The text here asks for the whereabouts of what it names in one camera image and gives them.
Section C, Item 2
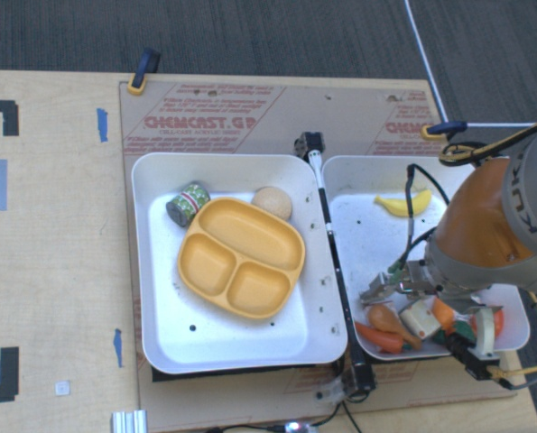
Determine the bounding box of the orange toy food piece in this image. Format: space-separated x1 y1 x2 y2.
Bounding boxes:
431 297 458 331

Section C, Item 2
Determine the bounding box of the green and white can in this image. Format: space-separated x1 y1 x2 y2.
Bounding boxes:
165 182 212 228

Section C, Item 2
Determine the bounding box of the green toy vegetable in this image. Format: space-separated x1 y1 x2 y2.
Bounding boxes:
431 319 477 346

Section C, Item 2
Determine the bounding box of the yellow divided plate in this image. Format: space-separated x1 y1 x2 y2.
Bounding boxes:
176 196 307 320

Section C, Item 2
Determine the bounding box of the white carton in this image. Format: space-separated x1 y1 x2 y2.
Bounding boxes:
398 297 443 340

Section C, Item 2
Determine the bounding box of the brown cardboard board red print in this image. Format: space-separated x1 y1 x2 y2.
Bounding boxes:
118 78 518 421

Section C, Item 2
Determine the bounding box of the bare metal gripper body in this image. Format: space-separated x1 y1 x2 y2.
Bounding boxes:
399 259 445 298

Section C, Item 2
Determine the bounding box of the red round toy fruit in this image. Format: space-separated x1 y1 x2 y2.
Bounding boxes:
470 307 505 339

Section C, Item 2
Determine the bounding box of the yellow banana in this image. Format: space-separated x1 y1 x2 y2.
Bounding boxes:
374 189 433 218

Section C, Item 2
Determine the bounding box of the thin black and white rod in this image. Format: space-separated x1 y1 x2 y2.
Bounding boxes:
308 150 366 369

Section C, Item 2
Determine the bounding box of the orange carrot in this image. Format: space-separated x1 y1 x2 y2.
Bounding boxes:
354 320 407 355

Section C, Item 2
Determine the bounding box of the brown chicken drumstick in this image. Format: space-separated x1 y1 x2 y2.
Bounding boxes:
367 303 424 351

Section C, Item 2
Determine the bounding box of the white plastic tray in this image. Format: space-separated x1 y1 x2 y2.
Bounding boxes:
320 154 532 362
131 152 348 375

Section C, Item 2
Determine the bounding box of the black block with thin wires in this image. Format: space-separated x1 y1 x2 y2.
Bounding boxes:
342 357 378 399
293 131 326 160

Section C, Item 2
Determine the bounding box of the tan bread roll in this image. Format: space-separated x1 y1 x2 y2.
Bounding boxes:
251 186 293 222

